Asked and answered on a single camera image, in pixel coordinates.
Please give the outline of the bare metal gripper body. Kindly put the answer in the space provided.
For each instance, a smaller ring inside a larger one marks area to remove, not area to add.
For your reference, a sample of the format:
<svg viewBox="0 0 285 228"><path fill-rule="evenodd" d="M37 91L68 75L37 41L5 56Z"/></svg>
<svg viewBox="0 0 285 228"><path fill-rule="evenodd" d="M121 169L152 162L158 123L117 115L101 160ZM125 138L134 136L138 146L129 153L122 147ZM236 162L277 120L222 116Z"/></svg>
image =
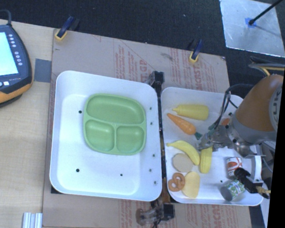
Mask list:
<svg viewBox="0 0 285 228"><path fill-rule="evenodd" d="M220 143L219 148L234 149L240 155L256 155L251 149L253 144L240 137L232 126L218 125L207 133L209 141Z"/></svg>

